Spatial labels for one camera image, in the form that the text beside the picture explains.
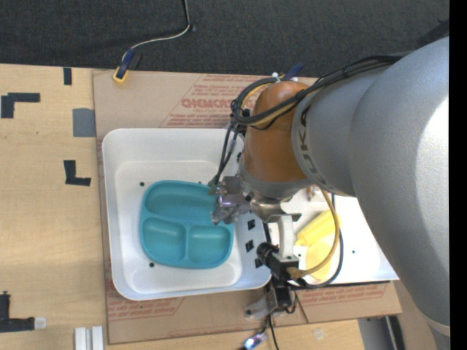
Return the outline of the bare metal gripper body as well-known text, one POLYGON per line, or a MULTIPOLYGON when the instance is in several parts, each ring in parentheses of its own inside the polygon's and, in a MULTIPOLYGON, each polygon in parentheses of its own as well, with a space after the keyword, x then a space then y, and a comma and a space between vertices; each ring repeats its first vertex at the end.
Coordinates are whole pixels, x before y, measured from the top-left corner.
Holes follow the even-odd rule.
POLYGON ((293 188, 287 184, 270 183, 243 177, 225 176, 217 185, 217 203, 223 208, 238 206, 239 215, 252 212, 262 221, 276 221, 284 214, 281 203, 293 196, 293 188))

